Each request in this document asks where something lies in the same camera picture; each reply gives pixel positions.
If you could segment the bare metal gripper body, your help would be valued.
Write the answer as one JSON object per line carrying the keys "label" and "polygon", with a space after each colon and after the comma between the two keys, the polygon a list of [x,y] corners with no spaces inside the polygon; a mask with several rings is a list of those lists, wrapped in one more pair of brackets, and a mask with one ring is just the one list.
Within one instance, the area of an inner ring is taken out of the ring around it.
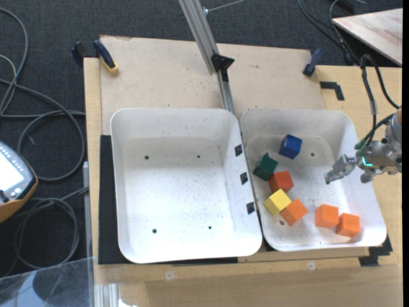
{"label": "bare metal gripper body", "polygon": [[395,175],[402,172],[402,144],[383,138],[363,145],[356,153],[357,166],[366,175],[387,173]]}

